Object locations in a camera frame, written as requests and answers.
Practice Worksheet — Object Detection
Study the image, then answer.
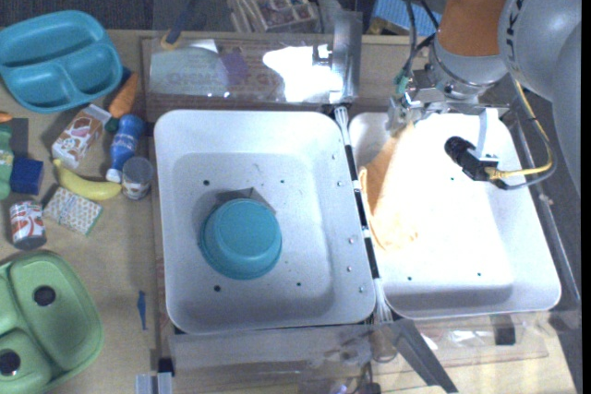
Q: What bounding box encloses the blue divided plate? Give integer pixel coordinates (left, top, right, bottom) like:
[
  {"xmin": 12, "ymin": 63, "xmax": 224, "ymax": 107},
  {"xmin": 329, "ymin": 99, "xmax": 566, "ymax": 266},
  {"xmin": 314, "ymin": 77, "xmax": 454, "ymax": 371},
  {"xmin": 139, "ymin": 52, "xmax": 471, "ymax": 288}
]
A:
[{"xmin": 0, "ymin": 9, "xmax": 125, "ymax": 114}]

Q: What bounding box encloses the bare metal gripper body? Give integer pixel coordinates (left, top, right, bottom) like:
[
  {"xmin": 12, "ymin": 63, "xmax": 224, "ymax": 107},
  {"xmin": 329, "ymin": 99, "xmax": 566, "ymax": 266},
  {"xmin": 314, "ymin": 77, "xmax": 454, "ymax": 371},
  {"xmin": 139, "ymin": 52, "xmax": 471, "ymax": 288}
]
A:
[{"xmin": 400, "ymin": 71, "xmax": 487, "ymax": 120}]

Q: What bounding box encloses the grey can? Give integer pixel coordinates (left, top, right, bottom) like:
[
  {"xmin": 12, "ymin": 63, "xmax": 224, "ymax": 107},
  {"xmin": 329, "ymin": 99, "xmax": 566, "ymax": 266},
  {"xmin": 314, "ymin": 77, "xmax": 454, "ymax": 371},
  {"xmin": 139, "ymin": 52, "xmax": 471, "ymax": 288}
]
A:
[{"xmin": 120, "ymin": 156, "xmax": 155, "ymax": 201}]

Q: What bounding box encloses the yellow banana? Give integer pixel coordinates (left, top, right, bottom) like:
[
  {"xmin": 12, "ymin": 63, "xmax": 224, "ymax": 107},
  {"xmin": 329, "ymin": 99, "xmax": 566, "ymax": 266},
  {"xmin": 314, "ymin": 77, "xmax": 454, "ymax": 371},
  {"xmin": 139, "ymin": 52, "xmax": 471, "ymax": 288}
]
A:
[{"xmin": 52, "ymin": 158, "xmax": 124, "ymax": 201}]

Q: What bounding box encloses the white patterned packet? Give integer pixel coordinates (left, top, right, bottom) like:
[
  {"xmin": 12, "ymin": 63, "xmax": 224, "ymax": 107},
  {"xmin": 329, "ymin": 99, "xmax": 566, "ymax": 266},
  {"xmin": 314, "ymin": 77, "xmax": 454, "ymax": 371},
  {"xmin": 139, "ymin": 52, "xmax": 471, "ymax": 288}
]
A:
[{"xmin": 42, "ymin": 186, "xmax": 104, "ymax": 237}]

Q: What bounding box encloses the blue bowl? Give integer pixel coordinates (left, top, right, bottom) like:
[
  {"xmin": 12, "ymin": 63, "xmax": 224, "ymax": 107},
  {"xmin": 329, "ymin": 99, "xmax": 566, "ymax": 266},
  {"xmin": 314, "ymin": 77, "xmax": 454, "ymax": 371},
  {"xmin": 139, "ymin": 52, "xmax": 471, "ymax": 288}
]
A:
[{"xmin": 199, "ymin": 197, "xmax": 283, "ymax": 281}]

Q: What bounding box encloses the orange carrot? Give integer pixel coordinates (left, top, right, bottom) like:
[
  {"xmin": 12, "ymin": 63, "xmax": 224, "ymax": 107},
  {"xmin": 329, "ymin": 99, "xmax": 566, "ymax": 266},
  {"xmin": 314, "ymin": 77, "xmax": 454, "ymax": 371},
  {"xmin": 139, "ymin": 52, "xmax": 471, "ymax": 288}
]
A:
[{"xmin": 104, "ymin": 71, "xmax": 140, "ymax": 134}]

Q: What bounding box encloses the black cylinder on white bracket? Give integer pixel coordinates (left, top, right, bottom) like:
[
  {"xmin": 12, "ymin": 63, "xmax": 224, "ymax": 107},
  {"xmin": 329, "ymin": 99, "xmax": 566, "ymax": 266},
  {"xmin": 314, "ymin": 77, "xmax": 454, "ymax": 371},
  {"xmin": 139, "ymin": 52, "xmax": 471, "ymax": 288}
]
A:
[{"xmin": 443, "ymin": 108, "xmax": 502, "ymax": 184}]

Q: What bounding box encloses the blue bottle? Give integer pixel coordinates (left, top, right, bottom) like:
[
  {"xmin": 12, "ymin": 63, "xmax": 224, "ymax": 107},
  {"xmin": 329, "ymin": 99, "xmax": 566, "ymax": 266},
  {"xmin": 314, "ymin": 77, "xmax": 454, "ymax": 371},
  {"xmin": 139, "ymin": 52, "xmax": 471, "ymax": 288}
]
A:
[{"xmin": 105, "ymin": 113, "xmax": 147, "ymax": 185}]

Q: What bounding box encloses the green divided plate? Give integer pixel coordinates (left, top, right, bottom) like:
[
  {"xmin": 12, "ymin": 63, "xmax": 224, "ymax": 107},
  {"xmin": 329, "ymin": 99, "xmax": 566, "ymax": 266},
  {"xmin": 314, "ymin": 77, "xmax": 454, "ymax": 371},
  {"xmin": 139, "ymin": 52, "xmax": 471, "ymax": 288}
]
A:
[{"xmin": 0, "ymin": 249, "xmax": 105, "ymax": 394}]

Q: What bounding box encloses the white plastic tray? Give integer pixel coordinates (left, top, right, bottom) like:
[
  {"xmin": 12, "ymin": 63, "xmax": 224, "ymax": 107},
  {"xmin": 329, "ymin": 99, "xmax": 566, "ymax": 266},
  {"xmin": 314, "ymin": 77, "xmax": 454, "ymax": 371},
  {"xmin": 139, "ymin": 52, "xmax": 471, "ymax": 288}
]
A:
[
  {"xmin": 348, "ymin": 110, "xmax": 563, "ymax": 321},
  {"xmin": 152, "ymin": 108, "xmax": 378, "ymax": 336}
]

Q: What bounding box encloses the blue cube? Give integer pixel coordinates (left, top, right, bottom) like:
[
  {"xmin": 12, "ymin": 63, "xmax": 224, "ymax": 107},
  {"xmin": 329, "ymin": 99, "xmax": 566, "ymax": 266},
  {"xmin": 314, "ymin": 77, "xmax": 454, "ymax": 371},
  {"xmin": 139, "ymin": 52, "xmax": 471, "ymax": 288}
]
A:
[{"xmin": 9, "ymin": 155, "xmax": 45, "ymax": 197}]

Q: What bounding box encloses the white and brown carton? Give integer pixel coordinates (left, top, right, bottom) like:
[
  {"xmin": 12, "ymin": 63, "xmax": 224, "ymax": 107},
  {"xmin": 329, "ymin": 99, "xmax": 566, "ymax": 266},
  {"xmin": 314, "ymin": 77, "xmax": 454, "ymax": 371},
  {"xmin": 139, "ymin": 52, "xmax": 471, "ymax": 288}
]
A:
[{"xmin": 51, "ymin": 102, "xmax": 114, "ymax": 172}]

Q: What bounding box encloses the black round disc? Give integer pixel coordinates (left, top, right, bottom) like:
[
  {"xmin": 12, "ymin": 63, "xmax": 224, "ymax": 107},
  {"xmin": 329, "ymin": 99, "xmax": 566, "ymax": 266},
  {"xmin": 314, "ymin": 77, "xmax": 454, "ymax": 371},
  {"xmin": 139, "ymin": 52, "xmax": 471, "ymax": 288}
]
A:
[
  {"xmin": 0, "ymin": 349, "xmax": 22, "ymax": 377},
  {"xmin": 32, "ymin": 285, "xmax": 58, "ymax": 307}
]

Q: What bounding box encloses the orange divided plate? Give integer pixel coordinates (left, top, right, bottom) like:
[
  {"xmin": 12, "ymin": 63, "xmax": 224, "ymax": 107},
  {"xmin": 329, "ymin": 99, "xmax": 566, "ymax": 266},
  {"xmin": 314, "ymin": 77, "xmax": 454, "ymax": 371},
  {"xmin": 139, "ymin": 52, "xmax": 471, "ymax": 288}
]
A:
[{"xmin": 358, "ymin": 118, "xmax": 422, "ymax": 251}]

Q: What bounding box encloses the red and white can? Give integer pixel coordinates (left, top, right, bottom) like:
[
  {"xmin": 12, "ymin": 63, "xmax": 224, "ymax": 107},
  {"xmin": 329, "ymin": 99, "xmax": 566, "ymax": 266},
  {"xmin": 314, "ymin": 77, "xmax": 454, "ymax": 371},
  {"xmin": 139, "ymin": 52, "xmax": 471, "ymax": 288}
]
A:
[{"xmin": 8, "ymin": 199, "xmax": 48, "ymax": 252}]

